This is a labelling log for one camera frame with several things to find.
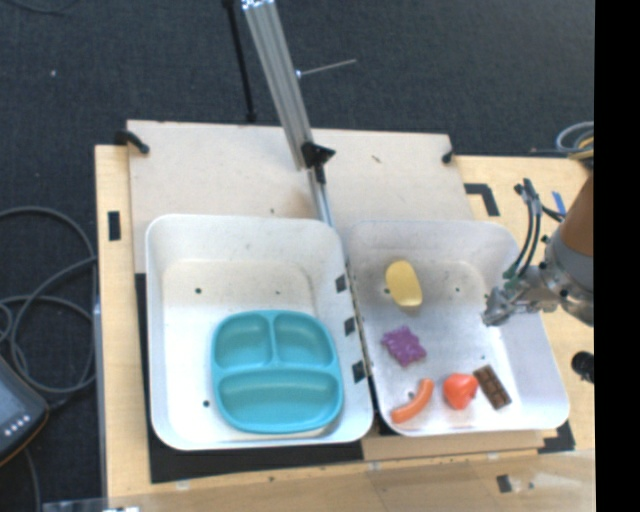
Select thin black and white rod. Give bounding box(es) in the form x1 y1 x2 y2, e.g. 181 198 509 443
308 167 376 397

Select pale wood board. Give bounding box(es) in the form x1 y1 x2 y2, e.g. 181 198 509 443
125 119 547 462

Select brown chocolate bar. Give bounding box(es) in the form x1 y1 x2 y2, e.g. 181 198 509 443
472 364 514 411

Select orange toy sausage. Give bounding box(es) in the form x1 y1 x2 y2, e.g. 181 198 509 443
390 377 436 425

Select red toy fruit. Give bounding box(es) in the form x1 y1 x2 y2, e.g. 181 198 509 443
442 372 480 412

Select purple toy grapes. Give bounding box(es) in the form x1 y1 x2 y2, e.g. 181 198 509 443
380 325 428 369

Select white plastic tray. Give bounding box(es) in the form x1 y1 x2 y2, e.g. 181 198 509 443
144 213 376 452
344 219 572 438

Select yellow toy bread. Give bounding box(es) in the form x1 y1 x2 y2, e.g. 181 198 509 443
384 259 424 309

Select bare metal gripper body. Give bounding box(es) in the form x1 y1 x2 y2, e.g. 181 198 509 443
505 263 595 329

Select blue divided plate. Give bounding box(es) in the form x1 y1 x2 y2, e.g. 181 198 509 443
209 309 346 435

